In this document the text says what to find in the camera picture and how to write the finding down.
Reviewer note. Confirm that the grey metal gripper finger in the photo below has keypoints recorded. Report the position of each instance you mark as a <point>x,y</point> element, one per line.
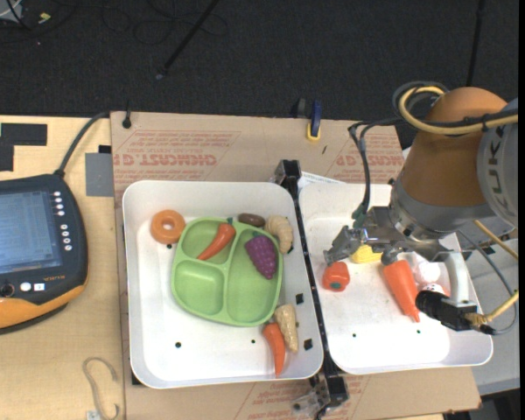
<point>343,243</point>
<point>390,255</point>

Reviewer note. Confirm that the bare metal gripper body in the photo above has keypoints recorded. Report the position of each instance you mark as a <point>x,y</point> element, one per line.
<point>385,228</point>

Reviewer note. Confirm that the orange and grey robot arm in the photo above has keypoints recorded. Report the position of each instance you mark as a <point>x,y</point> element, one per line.
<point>450,160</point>

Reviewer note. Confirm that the yellow corn cob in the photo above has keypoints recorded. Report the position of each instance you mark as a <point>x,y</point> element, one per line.
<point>365,255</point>

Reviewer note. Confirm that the orange bell pepper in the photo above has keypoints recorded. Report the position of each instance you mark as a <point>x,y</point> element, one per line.
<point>336,276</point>

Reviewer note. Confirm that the large orange carrot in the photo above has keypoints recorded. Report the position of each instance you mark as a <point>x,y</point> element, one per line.
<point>402,287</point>

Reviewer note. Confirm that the thin black rod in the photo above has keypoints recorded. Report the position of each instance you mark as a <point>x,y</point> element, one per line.
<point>308,261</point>

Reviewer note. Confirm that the white rounded toy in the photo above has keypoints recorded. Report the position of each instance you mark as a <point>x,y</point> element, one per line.
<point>429,271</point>

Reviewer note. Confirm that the beige croissant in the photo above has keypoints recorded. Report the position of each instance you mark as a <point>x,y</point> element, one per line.
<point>282,230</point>

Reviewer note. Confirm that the purple grapes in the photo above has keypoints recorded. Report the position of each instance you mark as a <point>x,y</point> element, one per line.
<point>262,254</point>

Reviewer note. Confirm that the white plastic tray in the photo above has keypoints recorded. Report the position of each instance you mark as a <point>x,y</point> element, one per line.
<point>376,344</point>
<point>201,352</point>

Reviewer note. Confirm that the brown sausage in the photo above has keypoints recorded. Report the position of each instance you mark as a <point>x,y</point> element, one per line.
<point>251,220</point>

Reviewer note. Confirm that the beige parsnip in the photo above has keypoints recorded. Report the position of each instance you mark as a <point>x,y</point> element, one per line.
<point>289,324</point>

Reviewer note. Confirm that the small orange carrot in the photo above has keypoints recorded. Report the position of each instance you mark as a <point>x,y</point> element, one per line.
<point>219,241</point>
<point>276,344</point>

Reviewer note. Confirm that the brown cardboard board red print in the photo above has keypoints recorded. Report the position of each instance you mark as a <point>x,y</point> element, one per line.
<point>227,156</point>

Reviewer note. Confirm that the green divided plate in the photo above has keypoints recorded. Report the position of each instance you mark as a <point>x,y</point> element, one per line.
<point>201,282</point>

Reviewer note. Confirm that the orange doughnut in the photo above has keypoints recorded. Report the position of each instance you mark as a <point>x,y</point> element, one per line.
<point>157,228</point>

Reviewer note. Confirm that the black cylinder on white bracket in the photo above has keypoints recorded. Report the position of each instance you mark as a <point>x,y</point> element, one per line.
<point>446,309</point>

